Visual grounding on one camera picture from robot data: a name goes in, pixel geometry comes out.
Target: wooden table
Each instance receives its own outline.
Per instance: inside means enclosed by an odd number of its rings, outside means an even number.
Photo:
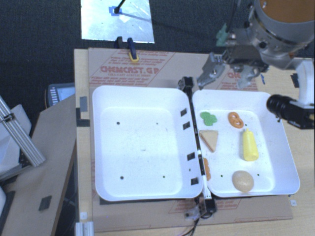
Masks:
[[[271,68],[264,74],[264,85],[259,79],[256,80],[258,90],[269,94],[282,94],[292,98],[298,98],[299,90],[294,88],[290,75],[293,71],[281,71]],[[80,107],[80,96],[88,95],[88,50],[75,50],[75,84],[76,84],[76,107]],[[89,118],[89,109],[81,113],[81,118]],[[314,235],[315,232],[315,186],[314,186],[314,130],[299,130],[284,122],[285,132],[300,177],[300,190],[290,197],[296,201],[292,207],[293,219],[250,222],[236,224],[222,224],[211,226],[198,226],[196,236],[211,234],[220,236],[253,236],[253,235]],[[77,130],[78,147],[78,179],[79,179],[79,209],[87,212],[87,218],[81,222],[92,221],[92,194],[91,194],[91,150],[90,134],[88,129],[79,127]],[[188,228],[163,228],[145,229],[121,232],[95,233],[96,236],[160,236],[181,235]]]

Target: yellow bottle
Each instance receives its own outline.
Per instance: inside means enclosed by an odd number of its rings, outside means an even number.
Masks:
[[[248,128],[243,133],[243,155],[246,161],[255,161],[259,157],[254,134]]]

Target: toy bread slice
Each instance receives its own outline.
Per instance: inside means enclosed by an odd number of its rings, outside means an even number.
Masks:
[[[216,130],[200,130],[199,135],[202,140],[206,143],[210,151],[216,151],[217,140],[218,140],[218,131]]]

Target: empty white tray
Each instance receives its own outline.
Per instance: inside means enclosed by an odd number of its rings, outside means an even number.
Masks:
[[[264,92],[201,90],[193,95],[198,130],[219,132],[217,148],[210,152],[200,139],[203,157],[209,161],[211,179],[208,187],[219,197],[242,197],[293,194],[300,180],[292,158],[282,122],[266,108],[269,94]],[[200,113],[215,115],[218,122],[206,126]],[[228,113],[237,112],[244,122],[237,129],[228,121]],[[243,132],[253,132],[259,158],[254,162],[243,159]],[[249,193],[238,191],[232,183],[235,171],[247,171],[254,179]]]
[[[193,198],[202,178],[187,96],[172,88],[93,92],[95,184],[109,201]]]

